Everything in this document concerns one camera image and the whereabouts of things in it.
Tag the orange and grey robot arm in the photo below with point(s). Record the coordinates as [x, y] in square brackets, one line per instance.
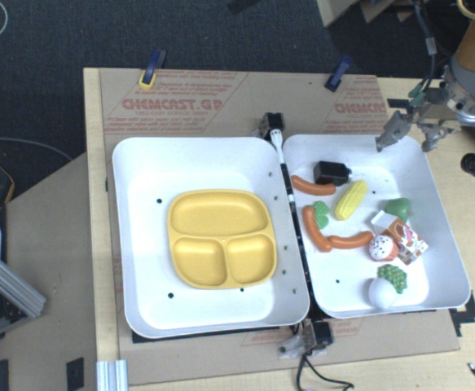
[474, 43]

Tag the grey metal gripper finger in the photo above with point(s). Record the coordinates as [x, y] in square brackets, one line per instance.
[392, 130]
[433, 137]

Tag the white plastic tray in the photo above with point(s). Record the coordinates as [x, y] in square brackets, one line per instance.
[147, 238]
[432, 226]

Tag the small black bottle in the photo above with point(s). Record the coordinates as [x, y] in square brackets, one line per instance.
[329, 172]

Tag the brown cardboard board red print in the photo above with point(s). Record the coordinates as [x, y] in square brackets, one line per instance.
[204, 104]

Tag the white toy egg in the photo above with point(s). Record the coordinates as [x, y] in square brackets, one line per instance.
[381, 295]

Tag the yellow divided plate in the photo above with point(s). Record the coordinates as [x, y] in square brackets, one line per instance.
[221, 238]

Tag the green toy grapes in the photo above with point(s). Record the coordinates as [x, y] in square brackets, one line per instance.
[394, 277]

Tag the orange toy sausage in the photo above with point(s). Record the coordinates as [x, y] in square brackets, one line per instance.
[351, 240]
[314, 234]
[312, 185]

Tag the green toy pear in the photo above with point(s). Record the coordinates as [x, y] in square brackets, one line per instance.
[400, 209]

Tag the yellow toy corn cob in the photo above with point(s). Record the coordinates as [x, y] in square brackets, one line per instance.
[351, 200]

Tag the white and orange toy cupcake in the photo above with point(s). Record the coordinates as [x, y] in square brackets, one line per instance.
[383, 247]

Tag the thin black and white rod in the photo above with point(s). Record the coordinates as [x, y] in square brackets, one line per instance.
[290, 194]

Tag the green toy lettuce leaf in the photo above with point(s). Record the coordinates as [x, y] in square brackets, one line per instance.
[322, 214]

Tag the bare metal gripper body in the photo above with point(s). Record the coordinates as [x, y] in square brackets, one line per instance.
[445, 110]

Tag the white and orange carton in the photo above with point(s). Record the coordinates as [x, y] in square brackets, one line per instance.
[408, 238]

